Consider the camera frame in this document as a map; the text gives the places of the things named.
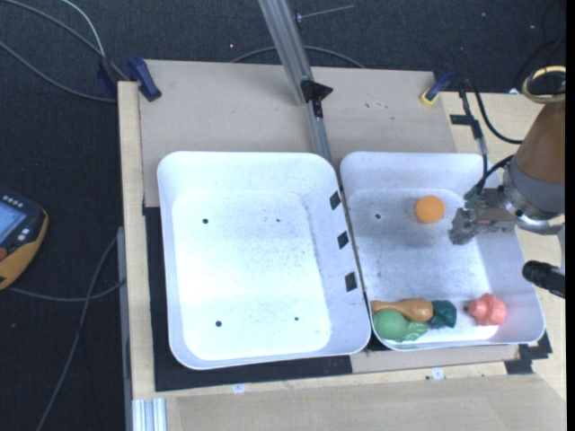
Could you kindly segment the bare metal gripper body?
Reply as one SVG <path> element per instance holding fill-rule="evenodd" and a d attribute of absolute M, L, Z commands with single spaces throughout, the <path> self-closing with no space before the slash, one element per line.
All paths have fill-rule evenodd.
<path fill-rule="evenodd" d="M 467 200 L 469 220 L 474 233 L 508 232 L 514 227 L 540 235 L 556 235 L 559 224 L 549 213 L 528 201 L 515 189 L 483 189 Z"/>

